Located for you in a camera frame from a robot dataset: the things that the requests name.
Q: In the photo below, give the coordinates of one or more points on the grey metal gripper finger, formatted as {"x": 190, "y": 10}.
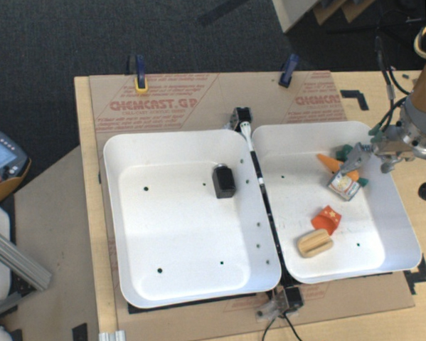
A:
{"x": 389, "y": 165}
{"x": 356, "y": 156}

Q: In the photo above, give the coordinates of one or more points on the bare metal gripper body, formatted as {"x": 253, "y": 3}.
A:
{"x": 413, "y": 145}

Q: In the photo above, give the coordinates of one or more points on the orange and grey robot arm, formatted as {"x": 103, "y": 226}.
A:
{"x": 419, "y": 91}

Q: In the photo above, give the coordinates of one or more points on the dark green toy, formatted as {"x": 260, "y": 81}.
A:
{"x": 344, "y": 153}

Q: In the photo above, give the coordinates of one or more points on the orange carrot with green top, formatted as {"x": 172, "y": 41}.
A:
{"x": 329, "y": 161}

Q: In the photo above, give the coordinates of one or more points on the white plastic tray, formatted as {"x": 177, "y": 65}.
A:
{"x": 306, "y": 182}
{"x": 180, "y": 232}

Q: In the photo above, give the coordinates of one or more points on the red packet with yellow stars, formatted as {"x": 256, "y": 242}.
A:
{"x": 326, "y": 219}

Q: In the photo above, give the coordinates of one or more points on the tan toy bread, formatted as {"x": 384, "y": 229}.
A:
{"x": 314, "y": 243}

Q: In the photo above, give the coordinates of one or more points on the thin black and white rod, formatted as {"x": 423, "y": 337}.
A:
{"x": 265, "y": 199}

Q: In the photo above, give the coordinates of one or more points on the black bottle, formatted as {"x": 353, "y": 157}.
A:
{"x": 224, "y": 181}

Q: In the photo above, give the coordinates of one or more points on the brown cardboard board red print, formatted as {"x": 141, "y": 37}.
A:
{"x": 202, "y": 95}

